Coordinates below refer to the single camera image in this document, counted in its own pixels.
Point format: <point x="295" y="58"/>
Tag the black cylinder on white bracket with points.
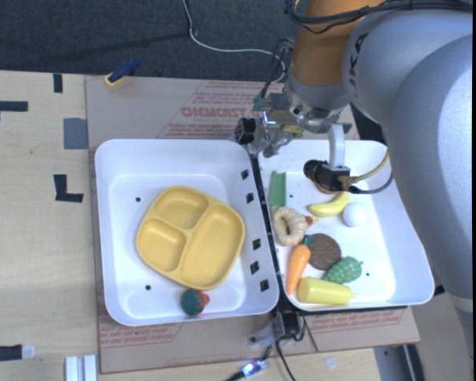
<point x="328" y="173"/>

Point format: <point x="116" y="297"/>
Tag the white plastic tray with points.
<point x="123" y="228"/>
<point x="388" y="252"/>

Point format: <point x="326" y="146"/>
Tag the yellow divided plate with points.
<point x="190" y="238"/>

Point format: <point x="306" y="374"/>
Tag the green celery stick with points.
<point x="278" y="191"/>

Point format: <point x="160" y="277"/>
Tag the green grapes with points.
<point x="344" y="271"/>

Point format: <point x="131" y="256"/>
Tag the brown biscuit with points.
<point x="324" y="251"/>

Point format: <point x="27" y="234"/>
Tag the yellow banana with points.
<point x="328" y="208"/>

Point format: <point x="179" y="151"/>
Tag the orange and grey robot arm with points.
<point x="412" y="93"/>

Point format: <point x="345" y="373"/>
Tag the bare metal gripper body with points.
<point x="297" y="115"/>

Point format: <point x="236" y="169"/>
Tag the beige curled shrimp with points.
<point x="298" y="228"/>

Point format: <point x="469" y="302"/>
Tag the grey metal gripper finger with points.
<point x="277" y="144"/>
<point x="256" y="144"/>

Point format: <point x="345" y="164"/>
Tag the brown cardboard board red print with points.
<point x="143" y="109"/>

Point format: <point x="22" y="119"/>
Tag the yellow squeeze bottle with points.
<point x="321" y="291"/>

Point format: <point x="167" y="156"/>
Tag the red and green strawberry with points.
<point x="193" y="302"/>

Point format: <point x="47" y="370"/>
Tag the orange carrot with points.
<point x="297" y="266"/>

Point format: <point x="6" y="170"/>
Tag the white egg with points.
<point x="355" y="214"/>

